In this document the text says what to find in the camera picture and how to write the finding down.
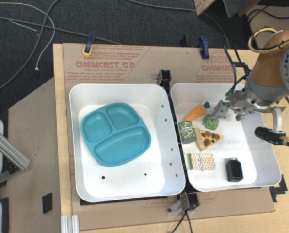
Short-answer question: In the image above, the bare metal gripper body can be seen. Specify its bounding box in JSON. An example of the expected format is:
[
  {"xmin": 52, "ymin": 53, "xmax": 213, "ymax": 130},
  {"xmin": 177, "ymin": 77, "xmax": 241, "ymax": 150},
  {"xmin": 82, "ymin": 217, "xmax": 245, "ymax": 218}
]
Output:
[{"xmin": 227, "ymin": 89, "xmax": 286, "ymax": 114}]

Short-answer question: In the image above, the green broccoli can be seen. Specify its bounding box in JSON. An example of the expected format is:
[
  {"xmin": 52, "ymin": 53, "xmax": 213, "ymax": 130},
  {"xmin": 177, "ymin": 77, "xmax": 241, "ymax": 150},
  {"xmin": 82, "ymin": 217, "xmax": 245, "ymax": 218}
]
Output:
[{"xmin": 202, "ymin": 114, "xmax": 220, "ymax": 131}]

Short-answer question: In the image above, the orange carrot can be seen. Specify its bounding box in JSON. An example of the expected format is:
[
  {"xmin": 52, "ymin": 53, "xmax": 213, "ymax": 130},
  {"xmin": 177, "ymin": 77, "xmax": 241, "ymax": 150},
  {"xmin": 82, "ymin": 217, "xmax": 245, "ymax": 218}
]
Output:
[{"xmin": 183, "ymin": 101, "xmax": 211, "ymax": 122}]

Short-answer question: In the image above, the white plastic tray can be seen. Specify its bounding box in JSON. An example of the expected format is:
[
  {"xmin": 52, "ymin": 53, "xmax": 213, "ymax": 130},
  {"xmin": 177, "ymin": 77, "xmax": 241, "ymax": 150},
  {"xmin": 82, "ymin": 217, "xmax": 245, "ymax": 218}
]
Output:
[
  {"xmin": 170, "ymin": 82, "xmax": 282, "ymax": 193},
  {"xmin": 68, "ymin": 83, "xmax": 187, "ymax": 203}
]

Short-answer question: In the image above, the yellow pizza slice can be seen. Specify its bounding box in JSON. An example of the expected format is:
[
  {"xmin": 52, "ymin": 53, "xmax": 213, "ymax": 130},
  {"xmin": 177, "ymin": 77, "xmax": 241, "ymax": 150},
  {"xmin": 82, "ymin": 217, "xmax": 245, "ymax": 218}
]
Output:
[{"xmin": 193, "ymin": 127, "xmax": 225, "ymax": 152}]

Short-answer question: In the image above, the small green can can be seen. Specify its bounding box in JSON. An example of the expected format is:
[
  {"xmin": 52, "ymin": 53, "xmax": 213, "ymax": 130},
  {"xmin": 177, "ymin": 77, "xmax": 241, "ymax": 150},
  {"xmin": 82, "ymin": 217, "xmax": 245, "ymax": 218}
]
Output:
[{"xmin": 178, "ymin": 120, "xmax": 196, "ymax": 145}]

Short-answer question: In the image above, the white patterned packet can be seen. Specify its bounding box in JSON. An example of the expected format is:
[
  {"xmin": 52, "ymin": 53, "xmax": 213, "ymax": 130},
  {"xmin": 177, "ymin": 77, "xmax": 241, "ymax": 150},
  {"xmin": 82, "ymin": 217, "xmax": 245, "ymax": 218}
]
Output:
[{"xmin": 186, "ymin": 152, "xmax": 216, "ymax": 172}]

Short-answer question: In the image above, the brown cardboard board, red print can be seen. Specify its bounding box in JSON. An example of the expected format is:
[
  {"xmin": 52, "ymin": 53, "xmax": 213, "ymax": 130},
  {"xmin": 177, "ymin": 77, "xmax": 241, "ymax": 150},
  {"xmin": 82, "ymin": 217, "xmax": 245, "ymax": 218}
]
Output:
[{"xmin": 62, "ymin": 42, "xmax": 276, "ymax": 231}]

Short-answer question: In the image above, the blue divided plate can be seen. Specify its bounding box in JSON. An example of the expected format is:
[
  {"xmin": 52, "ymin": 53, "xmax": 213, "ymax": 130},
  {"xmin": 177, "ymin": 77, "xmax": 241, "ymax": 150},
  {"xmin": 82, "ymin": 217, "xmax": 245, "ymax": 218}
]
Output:
[{"xmin": 80, "ymin": 102, "xmax": 152, "ymax": 167}]

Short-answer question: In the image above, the black cylinder on white bracket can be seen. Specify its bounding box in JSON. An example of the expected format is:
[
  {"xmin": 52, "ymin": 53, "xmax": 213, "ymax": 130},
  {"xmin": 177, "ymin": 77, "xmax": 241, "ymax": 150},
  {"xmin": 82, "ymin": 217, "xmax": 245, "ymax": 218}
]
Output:
[{"xmin": 254, "ymin": 107, "xmax": 287, "ymax": 145}]

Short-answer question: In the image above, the black block with thin wires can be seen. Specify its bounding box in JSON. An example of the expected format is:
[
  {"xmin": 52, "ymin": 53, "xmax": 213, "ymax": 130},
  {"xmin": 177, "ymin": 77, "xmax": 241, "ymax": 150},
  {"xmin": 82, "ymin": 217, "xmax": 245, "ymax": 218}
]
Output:
[
  {"xmin": 180, "ymin": 192, "xmax": 200, "ymax": 211},
  {"xmin": 156, "ymin": 69, "xmax": 172, "ymax": 87}
]

